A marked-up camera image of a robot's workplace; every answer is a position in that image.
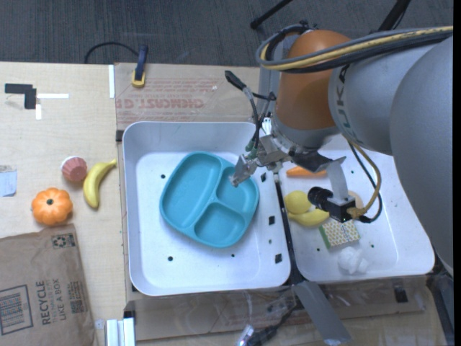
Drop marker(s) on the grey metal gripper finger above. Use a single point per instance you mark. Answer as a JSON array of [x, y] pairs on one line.
[[249, 171], [236, 171]]

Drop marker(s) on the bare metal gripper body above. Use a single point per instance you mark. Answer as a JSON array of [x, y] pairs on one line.
[[273, 153]]

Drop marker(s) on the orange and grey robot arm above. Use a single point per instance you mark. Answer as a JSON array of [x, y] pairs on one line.
[[396, 121]]

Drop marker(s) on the orange carrot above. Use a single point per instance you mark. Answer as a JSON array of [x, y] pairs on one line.
[[300, 172]]

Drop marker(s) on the blue divided plate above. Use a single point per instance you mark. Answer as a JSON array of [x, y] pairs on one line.
[[194, 193]]

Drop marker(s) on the yellow lemon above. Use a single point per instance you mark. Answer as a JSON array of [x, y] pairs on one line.
[[297, 201]]

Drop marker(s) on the small yellow banana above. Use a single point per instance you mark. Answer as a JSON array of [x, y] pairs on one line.
[[311, 219]]

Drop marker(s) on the white plastic tray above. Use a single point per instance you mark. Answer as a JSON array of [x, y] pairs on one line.
[[392, 243], [201, 269]]

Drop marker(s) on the yellow and green patterned carton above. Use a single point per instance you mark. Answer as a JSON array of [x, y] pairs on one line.
[[340, 235]]

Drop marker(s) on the large yellow banana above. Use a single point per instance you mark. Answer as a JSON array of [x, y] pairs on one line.
[[93, 186]]

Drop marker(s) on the pink cupcake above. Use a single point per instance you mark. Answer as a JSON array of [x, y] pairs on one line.
[[74, 169]]

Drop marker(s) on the orange pumpkin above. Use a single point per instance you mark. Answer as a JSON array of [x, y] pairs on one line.
[[52, 207]]

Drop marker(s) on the white translucent packet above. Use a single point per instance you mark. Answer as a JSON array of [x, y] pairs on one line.
[[7, 181]]

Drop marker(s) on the brown paper bag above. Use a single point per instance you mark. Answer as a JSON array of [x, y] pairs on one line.
[[39, 290]]

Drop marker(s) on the black cylinder on white bracket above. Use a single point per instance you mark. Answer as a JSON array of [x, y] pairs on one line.
[[336, 204]]

